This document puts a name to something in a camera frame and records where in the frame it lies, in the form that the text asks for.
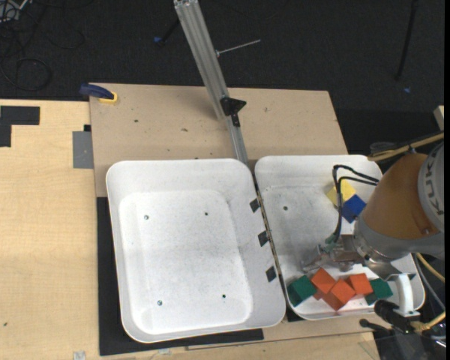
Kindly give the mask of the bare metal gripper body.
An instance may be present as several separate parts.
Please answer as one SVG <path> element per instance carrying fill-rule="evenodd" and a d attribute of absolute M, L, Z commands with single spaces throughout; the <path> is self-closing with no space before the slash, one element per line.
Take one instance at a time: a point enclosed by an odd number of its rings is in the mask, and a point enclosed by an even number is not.
<path fill-rule="evenodd" d="M 378 277 L 393 275 L 391 259 L 368 244 L 362 235 L 341 235 L 331 243 L 331 261 L 337 263 L 342 272 L 355 264 L 369 268 Z"/>

